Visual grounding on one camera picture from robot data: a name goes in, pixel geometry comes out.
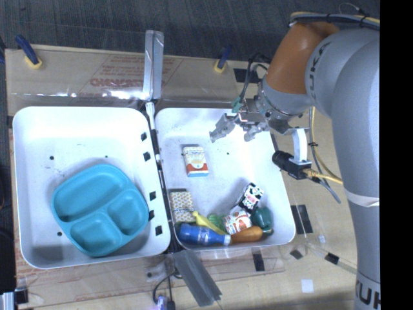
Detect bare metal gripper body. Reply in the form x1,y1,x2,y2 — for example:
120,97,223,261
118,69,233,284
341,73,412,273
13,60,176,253
235,92,300,136

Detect white plastic tray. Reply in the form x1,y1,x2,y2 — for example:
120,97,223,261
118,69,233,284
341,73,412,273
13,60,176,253
12,105,172,269
154,107,297,252

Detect orange and white carton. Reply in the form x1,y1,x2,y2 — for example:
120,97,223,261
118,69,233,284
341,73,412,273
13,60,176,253
181,145,210,178

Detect black and white carton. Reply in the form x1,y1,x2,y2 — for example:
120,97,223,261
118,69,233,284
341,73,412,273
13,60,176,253
237,182,265,214

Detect green toy pepper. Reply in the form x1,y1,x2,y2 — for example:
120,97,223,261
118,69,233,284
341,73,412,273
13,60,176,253
250,206,275,236

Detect beige patterned box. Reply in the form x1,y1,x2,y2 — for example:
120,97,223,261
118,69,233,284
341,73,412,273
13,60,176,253
168,189,196,224

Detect red and white can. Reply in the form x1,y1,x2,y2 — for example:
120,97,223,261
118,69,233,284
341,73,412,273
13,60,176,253
222,209,254,236

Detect green toy lettuce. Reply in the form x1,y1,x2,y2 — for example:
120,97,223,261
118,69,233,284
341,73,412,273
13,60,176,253
206,213,228,231

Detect yellow banana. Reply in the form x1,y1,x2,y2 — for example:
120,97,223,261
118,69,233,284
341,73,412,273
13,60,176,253
192,210,227,236

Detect orange carrot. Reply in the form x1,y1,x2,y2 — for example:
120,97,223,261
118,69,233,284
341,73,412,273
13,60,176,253
230,225,264,245

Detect blue plastic bottle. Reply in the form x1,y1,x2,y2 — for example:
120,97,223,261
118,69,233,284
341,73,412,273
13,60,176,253
177,222,232,248

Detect blue divided plate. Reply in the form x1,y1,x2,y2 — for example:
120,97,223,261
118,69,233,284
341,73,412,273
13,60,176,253
50,163,150,258

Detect brown cardboard board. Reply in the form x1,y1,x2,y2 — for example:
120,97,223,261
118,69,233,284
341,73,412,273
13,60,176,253
5,43,288,307

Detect black cylinder on white bracket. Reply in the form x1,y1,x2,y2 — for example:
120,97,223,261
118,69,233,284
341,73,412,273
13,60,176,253
272,127,313,181

